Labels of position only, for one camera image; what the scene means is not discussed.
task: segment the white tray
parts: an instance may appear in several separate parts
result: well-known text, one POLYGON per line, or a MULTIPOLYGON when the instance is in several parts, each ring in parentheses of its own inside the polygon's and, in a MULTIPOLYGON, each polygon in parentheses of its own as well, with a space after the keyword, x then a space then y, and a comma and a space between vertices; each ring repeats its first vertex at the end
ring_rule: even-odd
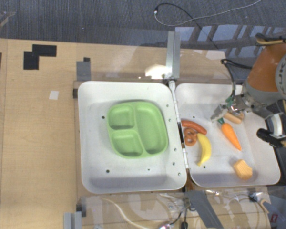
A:
POLYGON ((92 193, 176 190, 186 182, 172 94, 160 83, 85 82, 78 90, 82 182, 92 193), (111 147, 106 119, 115 104, 143 100, 164 117, 169 146, 162 154, 126 159, 111 147))
MULTIPOLYGON (((237 86, 237 93, 240 93, 241 88, 237 86)), ((241 124, 231 123, 242 151, 238 151, 224 137, 219 123, 210 121, 214 109, 220 103, 224 103, 230 94, 230 85, 184 83, 176 89, 180 117, 193 120, 207 129, 207 137, 212 144, 211 158, 200 167, 196 164, 201 154, 199 144, 186 148, 193 181, 201 187, 259 186, 277 183, 280 170, 273 148, 256 136, 259 128, 266 128, 261 117, 245 113, 241 124), (233 164, 238 159, 244 159, 252 167, 253 176, 249 180, 241 180, 235 174, 233 164)))

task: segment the wooden table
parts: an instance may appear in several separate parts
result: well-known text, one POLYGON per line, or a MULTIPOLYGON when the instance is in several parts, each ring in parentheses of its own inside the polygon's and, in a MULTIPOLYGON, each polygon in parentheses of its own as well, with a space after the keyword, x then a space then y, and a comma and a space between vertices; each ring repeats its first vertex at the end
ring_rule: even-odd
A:
MULTIPOLYGON (((148 80, 147 67, 165 65, 166 49, 1 39, 0 52, 0 93, 5 93, 0 95, 0 229, 62 229, 64 212, 75 211, 77 183, 81 183, 76 169, 72 96, 76 62, 84 57, 91 59, 92 79, 144 81, 148 80), (39 70, 24 70, 23 52, 32 51, 33 44, 56 45, 57 56, 40 57, 39 70), (51 91, 59 92, 57 100, 49 99, 51 91)), ((182 49, 181 76, 199 83, 230 83, 228 72, 219 62, 221 58, 222 52, 182 49)), ((153 206, 159 194, 138 196, 140 201, 131 195, 111 197, 117 201, 107 201, 103 213, 120 213, 118 204, 129 213, 128 218, 145 228, 158 226, 165 217, 173 219, 168 208, 162 213, 153 206), (159 217, 149 220, 133 214, 130 208, 138 202, 142 210, 159 217)), ((269 225, 264 211, 256 209, 254 203, 244 201, 245 207, 235 203, 233 220, 231 212, 223 210, 223 202, 211 195, 210 201, 227 227, 236 221, 244 226, 257 221, 261 228, 269 225)), ((124 221, 119 216, 103 227, 138 228, 124 221)), ((204 228, 195 212, 188 215, 188 221, 204 228)), ((86 224, 84 228, 93 228, 86 224)))

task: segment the white cable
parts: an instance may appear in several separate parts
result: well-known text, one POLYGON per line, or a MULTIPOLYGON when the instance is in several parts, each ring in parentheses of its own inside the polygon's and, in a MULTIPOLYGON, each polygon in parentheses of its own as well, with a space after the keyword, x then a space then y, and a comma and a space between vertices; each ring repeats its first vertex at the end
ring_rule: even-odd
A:
POLYGON ((206 16, 201 16, 201 17, 197 17, 197 18, 193 18, 193 19, 190 19, 188 21, 184 21, 182 23, 179 23, 179 24, 175 24, 175 25, 169 25, 169 24, 165 24, 165 23, 162 23, 161 21, 158 20, 157 18, 157 12, 158 11, 154 11, 154 18, 156 19, 156 21, 162 25, 165 25, 165 26, 179 26, 179 25, 183 25, 183 24, 186 24, 188 22, 191 22, 191 21, 194 21, 194 20, 199 20, 199 19, 205 19, 205 18, 210 18, 210 17, 213 17, 213 16, 216 16, 216 15, 220 15, 220 14, 224 14, 224 13, 228 13, 228 12, 231 12, 231 11, 234 11, 234 10, 240 10, 240 9, 245 9, 245 8, 248 8, 248 7, 251 7, 253 5, 256 5, 257 3, 259 3, 261 0, 258 0, 254 3, 251 3, 249 5, 245 5, 245 6, 242 6, 242 7, 239 7, 239 8, 235 8, 235 9, 230 9, 230 10, 227 10, 227 11, 223 11, 223 12, 220 12, 220 13, 216 13, 216 14, 212 14, 212 15, 206 15, 206 16))

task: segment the green plate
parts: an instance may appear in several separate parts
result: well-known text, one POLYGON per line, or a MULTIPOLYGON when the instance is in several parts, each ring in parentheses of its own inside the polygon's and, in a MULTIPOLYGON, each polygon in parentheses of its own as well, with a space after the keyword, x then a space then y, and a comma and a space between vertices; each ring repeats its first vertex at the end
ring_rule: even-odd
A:
POLYGON ((107 128, 113 149, 125 158, 158 155, 168 147, 162 114, 149 102, 114 105, 107 114, 107 128))

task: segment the toy banana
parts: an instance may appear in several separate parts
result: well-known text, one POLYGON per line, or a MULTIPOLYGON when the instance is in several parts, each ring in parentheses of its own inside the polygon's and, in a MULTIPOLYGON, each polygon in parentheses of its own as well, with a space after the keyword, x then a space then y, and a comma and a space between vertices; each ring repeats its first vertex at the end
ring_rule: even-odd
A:
POLYGON ((207 161, 211 157, 212 147, 209 139, 205 135, 198 133, 197 137, 202 148, 201 158, 198 162, 198 166, 200 166, 203 162, 207 161))

